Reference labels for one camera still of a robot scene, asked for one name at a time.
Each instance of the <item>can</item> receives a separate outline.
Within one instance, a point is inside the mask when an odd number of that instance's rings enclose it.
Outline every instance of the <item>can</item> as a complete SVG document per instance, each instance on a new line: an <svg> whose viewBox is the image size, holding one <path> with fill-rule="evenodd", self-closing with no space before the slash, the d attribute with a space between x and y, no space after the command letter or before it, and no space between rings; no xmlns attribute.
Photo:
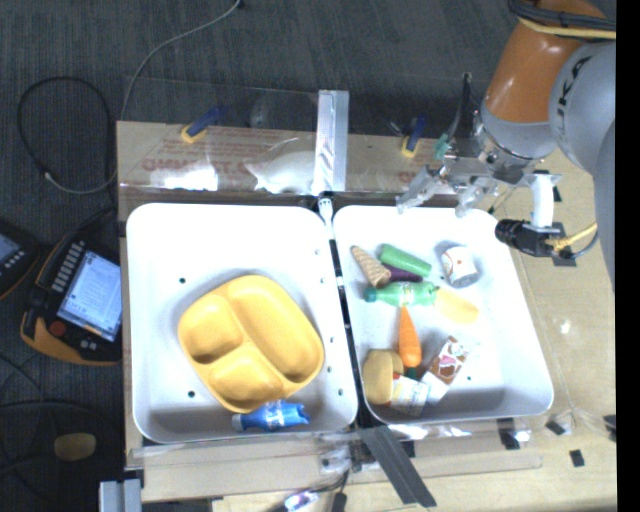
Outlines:
<svg viewBox="0 0 640 512"><path fill-rule="evenodd" d="M447 280L454 288L470 286L480 279L471 251L463 245L444 251L441 260Z"/></svg>

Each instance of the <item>orange carrot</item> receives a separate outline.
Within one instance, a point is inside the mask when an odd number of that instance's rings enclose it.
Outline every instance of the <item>orange carrot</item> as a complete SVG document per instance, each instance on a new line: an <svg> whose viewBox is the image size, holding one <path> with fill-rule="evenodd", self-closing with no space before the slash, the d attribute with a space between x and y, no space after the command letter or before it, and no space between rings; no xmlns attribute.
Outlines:
<svg viewBox="0 0 640 512"><path fill-rule="evenodd" d="M398 353L405 368L416 368L422 362L420 339L406 306L400 308Z"/></svg>

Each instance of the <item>screen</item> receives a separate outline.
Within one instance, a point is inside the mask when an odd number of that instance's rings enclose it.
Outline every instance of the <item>screen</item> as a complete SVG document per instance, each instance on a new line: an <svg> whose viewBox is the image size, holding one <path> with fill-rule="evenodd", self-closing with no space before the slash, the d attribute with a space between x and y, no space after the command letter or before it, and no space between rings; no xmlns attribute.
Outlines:
<svg viewBox="0 0 640 512"><path fill-rule="evenodd" d="M114 341L122 321L120 267L87 251L58 316Z"/></svg>
<svg viewBox="0 0 640 512"><path fill-rule="evenodd" d="M10 238L0 235L0 261L16 252L20 246Z"/></svg>

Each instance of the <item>yellow bowl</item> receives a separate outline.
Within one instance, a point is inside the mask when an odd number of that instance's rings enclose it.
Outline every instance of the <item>yellow bowl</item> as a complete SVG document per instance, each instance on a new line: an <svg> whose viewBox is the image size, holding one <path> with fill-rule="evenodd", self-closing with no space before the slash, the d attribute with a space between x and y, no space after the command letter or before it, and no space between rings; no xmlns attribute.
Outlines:
<svg viewBox="0 0 640 512"><path fill-rule="evenodd" d="M292 395L324 362L309 319L280 285L259 275L196 300L180 318L178 338L211 393L241 414Z"/></svg>

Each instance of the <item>blue and yellow clip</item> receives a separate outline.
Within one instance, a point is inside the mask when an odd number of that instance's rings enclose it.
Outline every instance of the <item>blue and yellow clip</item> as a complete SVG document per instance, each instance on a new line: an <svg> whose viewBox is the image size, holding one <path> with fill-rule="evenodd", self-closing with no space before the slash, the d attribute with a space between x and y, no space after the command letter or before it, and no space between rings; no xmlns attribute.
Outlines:
<svg viewBox="0 0 640 512"><path fill-rule="evenodd" d="M424 135L424 129L427 126L427 118L424 114L420 114L415 121L411 133L407 135L402 141L402 154L404 156L412 157L418 150L418 142Z"/></svg>
<svg viewBox="0 0 640 512"><path fill-rule="evenodd" d="M182 129L180 132L182 140L188 144L193 144L195 141L201 139L207 133L207 126L215 124L222 119L224 112L224 107L211 107L193 123Z"/></svg>

